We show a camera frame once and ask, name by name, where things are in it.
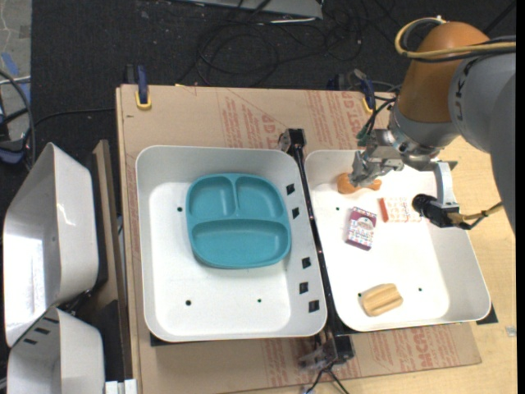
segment white container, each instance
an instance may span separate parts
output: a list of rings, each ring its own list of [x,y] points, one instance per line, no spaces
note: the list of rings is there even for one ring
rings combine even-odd
[[[8,394],[101,394],[104,383],[98,330],[53,307],[9,353]]]
[[[49,143],[3,226],[6,339],[13,346],[50,306],[91,289],[98,275],[91,175]]]
[[[384,222],[381,197],[436,196],[433,172],[405,167],[380,177],[378,191],[337,191],[336,178],[351,172],[355,150],[320,150],[305,161],[313,211],[326,260],[336,312],[348,327],[366,332],[475,321],[488,315],[491,299],[466,231],[421,222]],[[345,243],[349,211],[377,214],[369,251]],[[359,294],[394,283],[404,302],[369,317]]]
[[[195,258],[184,211],[188,189],[201,176],[231,172],[262,176],[281,192],[291,251],[280,262],[220,269]],[[152,146],[138,156],[136,175],[144,315],[154,336],[178,342],[306,337],[322,330],[322,279],[291,156],[269,149]],[[294,191],[288,194],[287,186]]]

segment teal plate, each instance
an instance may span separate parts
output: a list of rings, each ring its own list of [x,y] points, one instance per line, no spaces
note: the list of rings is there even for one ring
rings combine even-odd
[[[212,267],[264,267],[290,252],[285,204],[261,176],[201,176],[188,190],[186,221],[194,255]]]

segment cardboard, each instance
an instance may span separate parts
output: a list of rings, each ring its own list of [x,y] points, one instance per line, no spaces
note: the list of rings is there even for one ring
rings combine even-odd
[[[304,129],[307,152],[356,149],[355,135],[367,120],[362,95],[150,86],[152,108],[141,111],[135,103],[135,91],[133,85],[121,86],[116,90],[116,101],[131,355],[139,392],[208,394],[309,385],[317,372],[302,371],[298,366],[299,357],[312,351],[313,340],[309,338],[151,346],[143,312],[135,160],[142,149],[155,144],[276,149],[279,135],[287,128]],[[386,127],[387,121],[388,112],[383,112],[376,126]],[[352,339],[356,357],[334,369],[341,379],[482,362],[470,323],[359,333]],[[506,362],[511,377],[512,363]],[[468,377],[462,373],[461,378]],[[479,384],[473,380],[474,387],[479,388]],[[511,378],[508,386],[513,384]],[[501,381],[494,382],[493,387],[501,387]],[[297,391],[296,387],[285,392]],[[375,392],[394,391],[376,387]]]

